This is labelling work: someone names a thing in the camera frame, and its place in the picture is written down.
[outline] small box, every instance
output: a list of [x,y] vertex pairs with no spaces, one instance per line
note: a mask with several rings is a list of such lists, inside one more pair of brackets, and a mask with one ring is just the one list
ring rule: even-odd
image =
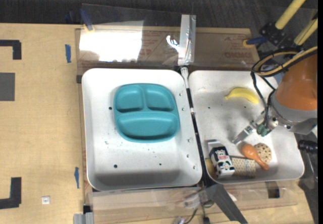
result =
[[210,149],[209,156],[216,171],[216,177],[221,179],[232,176],[235,168],[225,146],[218,141],[209,142],[208,145]]

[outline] metal bracket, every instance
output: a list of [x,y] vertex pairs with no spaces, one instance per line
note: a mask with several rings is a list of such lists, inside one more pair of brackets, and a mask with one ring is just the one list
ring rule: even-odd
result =
[[93,212],[74,214],[73,224],[94,224]]
[[260,29],[259,34],[267,38],[270,43],[278,48],[296,47],[294,40],[283,30],[276,28],[274,22],[264,25]]
[[178,65],[189,65],[194,61],[196,16],[182,15]]

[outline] black tape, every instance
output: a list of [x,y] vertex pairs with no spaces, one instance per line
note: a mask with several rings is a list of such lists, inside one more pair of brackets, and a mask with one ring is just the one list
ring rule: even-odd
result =
[[186,92],[187,92],[187,97],[188,97],[188,104],[189,104],[190,108],[193,108],[191,90],[188,88],[188,89],[186,89]]
[[76,83],[78,83],[78,84],[82,83],[82,76],[83,75],[76,75]]
[[0,199],[0,209],[18,208],[21,204],[21,178],[11,178],[10,197]]
[[0,40],[0,46],[12,46],[12,59],[21,60],[21,42],[19,40]]
[[0,73],[0,101],[15,101],[15,73]]

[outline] teal plate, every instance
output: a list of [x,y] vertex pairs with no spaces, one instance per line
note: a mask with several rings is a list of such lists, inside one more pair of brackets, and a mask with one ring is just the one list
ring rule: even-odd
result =
[[133,142],[166,141],[180,127],[173,95],[156,84],[120,87],[114,96],[114,116],[119,134]]

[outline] blue tape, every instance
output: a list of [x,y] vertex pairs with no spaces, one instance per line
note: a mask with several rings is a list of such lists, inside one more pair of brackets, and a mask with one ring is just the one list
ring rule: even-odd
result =
[[71,46],[69,44],[65,45],[65,55],[66,55],[66,60],[67,63],[71,63]]
[[80,9],[80,14],[81,14],[82,20],[83,20],[86,28],[89,31],[93,30],[91,20],[90,20],[89,16],[87,15],[87,13],[85,12],[85,10]]
[[80,175],[79,175],[79,168],[77,166],[75,167],[74,176],[76,181],[76,187],[77,189],[80,189],[80,181],[79,181]]
[[268,42],[268,39],[263,37],[263,36],[260,36],[260,37],[255,37],[255,38],[252,38],[252,39],[249,39],[246,44],[263,44],[263,43],[266,43]]

